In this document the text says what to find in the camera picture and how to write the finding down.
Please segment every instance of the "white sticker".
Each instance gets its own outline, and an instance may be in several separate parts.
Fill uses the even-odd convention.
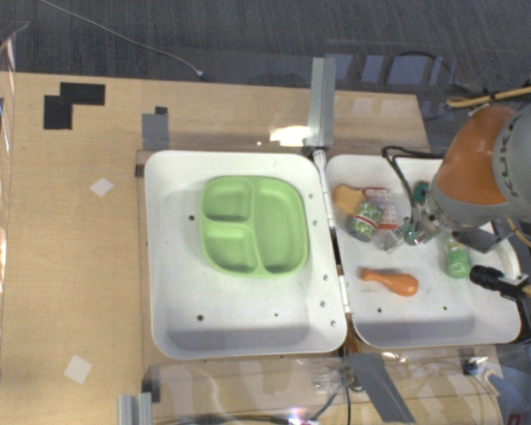
[[[101,178],[100,180],[95,182],[92,186],[90,186],[90,190],[92,190],[99,197],[104,197],[104,195],[106,195],[106,193],[113,187],[114,187],[114,184],[109,182],[106,178]]]
[[[79,384],[84,384],[89,376],[92,364],[79,356],[73,356],[67,366],[64,375]]]

